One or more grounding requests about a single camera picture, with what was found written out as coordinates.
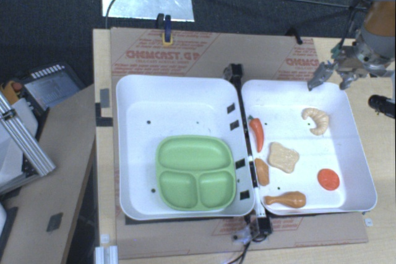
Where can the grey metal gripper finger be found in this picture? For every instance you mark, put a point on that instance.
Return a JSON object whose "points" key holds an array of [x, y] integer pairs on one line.
{"points": [[347, 81], [320, 73]]}

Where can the beige bread slice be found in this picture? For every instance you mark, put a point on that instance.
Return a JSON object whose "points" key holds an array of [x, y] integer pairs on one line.
{"points": [[283, 157]]}

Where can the white plastic tray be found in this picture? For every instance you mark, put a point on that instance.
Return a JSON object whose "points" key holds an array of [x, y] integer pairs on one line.
{"points": [[173, 111], [290, 96]]}

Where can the thin black and white rod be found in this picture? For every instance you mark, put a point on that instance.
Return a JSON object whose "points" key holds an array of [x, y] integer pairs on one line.
{"points": [[244, 130]]}

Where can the brown chicken drumstick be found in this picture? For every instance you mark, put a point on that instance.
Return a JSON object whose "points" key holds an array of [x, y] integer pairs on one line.
{"points": [[292, 199]]}

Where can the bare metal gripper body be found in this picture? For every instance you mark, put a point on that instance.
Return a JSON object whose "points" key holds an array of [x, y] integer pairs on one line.
{"points": [[352, 62]]}

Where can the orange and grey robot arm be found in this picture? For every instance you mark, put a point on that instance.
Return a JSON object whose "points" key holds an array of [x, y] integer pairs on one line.
{"points": [[380, 15]]}

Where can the beige croissant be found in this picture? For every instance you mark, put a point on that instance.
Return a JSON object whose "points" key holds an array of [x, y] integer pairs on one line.
{"points": [[321, 123]]}

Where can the black cylinder on white bracket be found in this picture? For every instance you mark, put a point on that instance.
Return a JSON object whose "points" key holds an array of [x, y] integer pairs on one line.
{"points": [[381, 104]]}

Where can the red tomato slice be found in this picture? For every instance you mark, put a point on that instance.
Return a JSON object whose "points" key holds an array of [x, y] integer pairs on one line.
{"points": [[328, 179]]}

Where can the orange carrot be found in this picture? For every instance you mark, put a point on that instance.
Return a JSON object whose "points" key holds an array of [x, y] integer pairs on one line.
{"points": [[258, 133]]}

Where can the brown cardboard board red print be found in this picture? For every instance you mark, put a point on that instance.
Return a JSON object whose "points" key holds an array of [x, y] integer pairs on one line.
{"points": [[191, 52]]}

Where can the green divided plate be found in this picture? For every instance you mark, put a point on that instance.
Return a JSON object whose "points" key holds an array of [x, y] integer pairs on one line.
{"points": [[195, 173]]}

